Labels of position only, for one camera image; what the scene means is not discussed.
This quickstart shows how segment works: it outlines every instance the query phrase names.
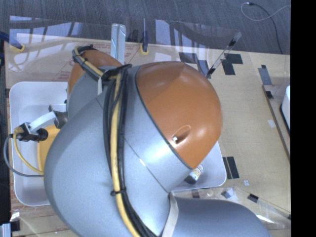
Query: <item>white cable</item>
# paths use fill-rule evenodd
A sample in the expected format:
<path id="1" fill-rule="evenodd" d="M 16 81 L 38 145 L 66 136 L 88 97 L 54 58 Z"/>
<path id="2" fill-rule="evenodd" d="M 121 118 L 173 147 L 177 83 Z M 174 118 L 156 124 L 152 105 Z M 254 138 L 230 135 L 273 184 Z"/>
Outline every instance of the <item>white cable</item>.
<path id="1" fill-rule="evenodd" d="M 244 13 L 242 7 L 243 7 L 245 4 L 250 5 L 249 2 L 244 2 L 244 3 L 241 5 L 241 7 L 240 7 L 240 8 L 241 8 L 241 12 L 243 13 L 243 15 L 244 15 L 246 18 L 248 18 L 248 19 L 250 19 L 250 20 L 252 20 L 252 21 L 263 21 L 263 20 L 266 20 L 266 19 L 268 19 L 268 18 L 273 17 L 274 15 L 276 15 L 276 14 L 277 14 L 278 12 L 280 12 L 281 10 L 283 10 L 283 9 L 285 9 L 285 8 L 287 8 L 287 7 L 291 7 L 290 5 L 286 5 L 286 6 L 282 7 L 281 9 L 277 10 L 275 13 L 273 13 L 273 14 L 270 15 L 269 17 L 262 18 L 262 19 L 253 19 L 253 18 L 248 17 L 248 16 Z"/>

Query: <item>white tray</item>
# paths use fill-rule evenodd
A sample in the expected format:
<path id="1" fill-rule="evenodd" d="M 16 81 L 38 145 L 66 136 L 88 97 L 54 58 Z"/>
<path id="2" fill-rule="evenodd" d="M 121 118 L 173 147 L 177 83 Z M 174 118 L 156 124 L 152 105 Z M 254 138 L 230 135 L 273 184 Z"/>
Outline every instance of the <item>white tray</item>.
<path id="1" fill-rule="evenodd" d="M 10 90 L 11 132 L 24 122 L 32 122 L 49 112 L 49 105 L 56 111 L 64 112 L 67 99 L 66 82 L 19 82 Z M 20 142 L 18 147 L 23 157 L 38 168 L 37 142 Z M 29 169 L 18 157 L 12 146 L 13 167 L 22 173 L 38 175 Z M 28 206 L 48 205 L 44 180 L 23 177 L 14 173 L 14 191 L 18 200 Z"/>

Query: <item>yellow object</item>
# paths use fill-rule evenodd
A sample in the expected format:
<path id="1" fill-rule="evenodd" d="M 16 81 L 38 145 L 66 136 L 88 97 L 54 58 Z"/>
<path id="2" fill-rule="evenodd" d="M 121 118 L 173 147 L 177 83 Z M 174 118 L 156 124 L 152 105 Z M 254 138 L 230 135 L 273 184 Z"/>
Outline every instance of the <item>yellow object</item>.
<path id="1" fill-rule="evenodd" d="M 22 52 L 24 51 L 24 49 L 25 49 L 25 45 L 24 45 L 24 44 L 21 44 L 21 46 L 22 46 L 21 49 L 15 47 L 15 46 L 13 46 L 13 45 L 10 45 L 10 48 L 11 48 L 13 51 L 22 53 Z"/>
<path id="2" fill-rule="evenodd" d="M 60 131 L 60 129 L 56 128 L 55 125 L 50 125 L 45 128 L 48 132 L 48 137 L 44 141 L 40 141 L 38 143 L 38 162 L 39 162 L 39 170 L 44 172 L 44 166 L 46 161 L 46 156 L 48 150 L 53 143 L 56 135 Z"/>
<path id="3" fill-rule="evenodd" d="M 141 55 L 147 55 L 149 53 L 148 48 L 147 48 L 146 52 L 144 51 L 143 44 L 140 45 L 140 50 L 139 51 L 140 51 Z"/>
<path id="4" fill-rule="evenodd" d="M 40 175 L 43 175 L 43 172 L 40 171 L 39 169 L 33 167 L 32 165 L 29 164 L 29 162 L 27 160 L 24 159 L 24 157 L 22 156 L 19 148 L 18 148 L 18 144 L 17 144 L 17 135 L 19 133 L 23 133 L 24 130 L 23 128 L 21 128 L 20 126 L 16 127 L 14 130 L 13 130 L 13 145 L 14 145 L 14 149 L 16 150 L 19 158 L 23 161 L 23 163 L 29 167 L 31 170 L 35 171 L 36 173 L 40 174 Z"/>

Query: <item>black wire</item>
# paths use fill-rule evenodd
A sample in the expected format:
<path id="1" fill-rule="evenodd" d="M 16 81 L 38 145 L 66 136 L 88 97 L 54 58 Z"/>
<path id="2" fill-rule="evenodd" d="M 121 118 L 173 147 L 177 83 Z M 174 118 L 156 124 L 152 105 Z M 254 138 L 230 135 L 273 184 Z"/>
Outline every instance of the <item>black wire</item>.
<path id="1" fill-rule="evenodd" d="M 279 39 L 278 39 L 277 26 L 276 26 L 275 21 L 273 20 L 273 18 L 270 16 L 270 14 L 267 12 L 267 10 L 265 10 L 262 6 L 260 6 L 260 5 L 256 4 L 256 3 L 254 3 L 254 2 L 250 2 L 249 5 L 255 5 L 255 6 L 261 8 L 263 11 L 265 11 L 265 12 L 267 13 L 267 15 L 269 16 L 269 18 L 271 18 L 272 23 L 273 23 L 273 25 L 275 26 L 275 30 L 276 30 L 276 40 L 277 40 L 277 44 L 278 44 L 278 47 L 279 47 L 279 49 L 280 49 L 281 54 L 283 54 L 282 48 L 281 48 L 281 45 L 280 45 L 280 42 L 279 42 Z"/>
<path id="2" fill-rule="evenodd" d="M 21 173 L 21 172 L 15 170 L 15 169 L 10 165 L 10 162 L 9 162 L 8 157 L 7 157 L 6 154 L 7 154 L 8 141 L 9 141 L 9 139 L 12 138 L 12 137 L 13 137 L 12 134 L 10 134 L 10 135 L 5 139 L 4 145 L 3 145 L 3 158 L 4 158 L 4 161 L 5 161 L 6 165 L 9 167 L 9 169 L 10 169 L 12 172 L 14 172 L 14 173 L 16 173 L 16 174 L 18 174 L 18 175 L 20 175 L 20 176 L 24 176 L 24 177 L 43 177 L 43 175 L 27 175 L 27 174 L 23 174 L 23 173 Z"/>
<path id="3" fill-rule="evenodd" d="M 130 67 L 132 67 L 132 64 L 126 64 L 126 65 L 123 65 L 123 66 L 117 68 L 117 69 L 119 69 L 119 70 L 122 69 L 122 75 L 121 75 L 121 79 L 120 79 L 120 85 L 122 85 L 122 82 L 123 82 L 124 80 L 126 80 L 126 78 L 125 78 L 125 76 L 126 76 L 126 71 L 127 71 L 127 69 L 130 68 Z M 119 88 L 118 88 L 117 96 L 116 96 L 116 98 L 115 98 L 115 100 L 114 100 L 114 102 L 113 102 L 113 106 L 112 106 L 112 110 L 111 110 L 111 116 L 112 116 L 112 114 L 113 114 L 113 112 L 114 112 L 114 108 L 115 108 L 115 106 L 117 105 L 118 100 L 119 100 L 119 98 L 120 98 L 120 96 L 121 96 L 121 92 L 122 92 L 122 87 L 119 87 Z"/>
<path id="4" fill-rule="evenodd" d="M 127 189 L 125 185 L 125 178 L 124 178 L 124 132 L 125 132 L 125 120 L 126 120 L 126 112 L 127 112 L 127 99 L 128 99 L 128 92 L 126 86 L 126 77 L 127 72 L 124 71 L 122 75 L 122 82 L 121 82 L 121 102 L 120 102 L 120 116 L 119 116 L 119 124 L 118 124 L 118 177 L 120 182 L 121 190 L 124 190 L 122 193 L 122 200 L 124 203 L 124 207 L 126 209 L 126 213 L 130 218 L 131 222 L 137 232 L 144 237 L 156 237 L 154 233 L 152 233 L 140 219 L 138 214 L 135 212 L 134 208 L 130 204 Z"/>
<path id="5" fill-rule="evenodd" d="M 110 156 L 111 155 L 111 152 L 110 152 L 111 116 L 110 116 L 109 109 L 112 108 L 111 103 L 113 101 L 114 88 L 115 88 L 115 81 L 112 80 L 108 84 L 108 88 L 107 88 L 105 98 L 104 98 L 104 105 L 103 105 L 104 146 L 105 146 L 105 153 L 106 153 L 111 175 L 112 175 L 111 156 Z"/>

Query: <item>gray floor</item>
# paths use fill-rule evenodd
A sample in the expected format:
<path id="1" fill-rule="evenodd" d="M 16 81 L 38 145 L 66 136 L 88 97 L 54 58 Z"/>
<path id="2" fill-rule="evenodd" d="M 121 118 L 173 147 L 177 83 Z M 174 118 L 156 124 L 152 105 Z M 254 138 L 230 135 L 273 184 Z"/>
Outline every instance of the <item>gray floor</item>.
<path id="1" fill-rule="evenodd" d="M 282 9 L 272 18 L 266 18 Z M 24 16 L 91 24 L 123 23 L 126 18 L 192 22 L 240 30 L 244 45 L 235 50 L 290 54 L 291 0 L 0 0 L 0 31 L 9 32 L 9 17 Z M 219 48 L 214 43 L 211 48 Z M 0 75 L 1 145 L 6 137 L 4 68 Z M 0 156 L 0 224 L 9 219 L 8 170 Z"/>

